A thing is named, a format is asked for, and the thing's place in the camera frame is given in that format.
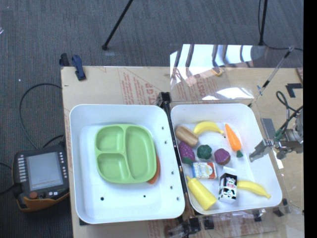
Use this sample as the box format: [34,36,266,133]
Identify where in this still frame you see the yellow squeeze bottle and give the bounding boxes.
[186,175,217,211]

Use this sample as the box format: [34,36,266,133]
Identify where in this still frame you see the orange toy sausage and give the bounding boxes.
[148,155,161,185]

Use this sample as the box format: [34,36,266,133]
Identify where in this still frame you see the black tripod stand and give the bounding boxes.
[257,0,271,46]
[102,0,163,51]

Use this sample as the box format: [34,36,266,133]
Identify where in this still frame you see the brown toy hot dog bun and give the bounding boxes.
[174,125,199,147]

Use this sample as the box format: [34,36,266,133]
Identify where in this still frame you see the black and white cow carton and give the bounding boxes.
[218,167,238,204]

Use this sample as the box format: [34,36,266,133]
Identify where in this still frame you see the white plastic tray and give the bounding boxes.
[170,103,283,215]
[69,104,186,225]

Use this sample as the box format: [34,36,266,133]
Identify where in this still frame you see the brown cardboard board red print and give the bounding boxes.
[60,66,304,238]

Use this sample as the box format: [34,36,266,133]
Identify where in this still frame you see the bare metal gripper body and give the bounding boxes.
[273,107,304,154]

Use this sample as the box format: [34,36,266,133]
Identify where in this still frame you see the green broccoli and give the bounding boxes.
[197,144,213,160]

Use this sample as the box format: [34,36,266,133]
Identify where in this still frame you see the purple and brown toy cupcake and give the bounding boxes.
[213,148,231,166]

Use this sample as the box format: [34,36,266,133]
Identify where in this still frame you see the black block with thin wires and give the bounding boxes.
[181,216,202,234]
[158,92,172,107]

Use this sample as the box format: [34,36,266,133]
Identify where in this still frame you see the orange carrot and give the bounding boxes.
[224,123,244,158]

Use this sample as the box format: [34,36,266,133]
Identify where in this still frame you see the yellow banana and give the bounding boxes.
[237,179,271,200]
[193,121,224,135]

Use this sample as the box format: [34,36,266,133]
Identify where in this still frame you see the purple grapes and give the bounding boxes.
[178,141,196,165]

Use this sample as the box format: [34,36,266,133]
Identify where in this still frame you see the green divided plate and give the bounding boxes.
[94,124,158,184]

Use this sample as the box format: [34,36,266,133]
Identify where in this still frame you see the white and orange carton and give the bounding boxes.
[192,162,218,180]

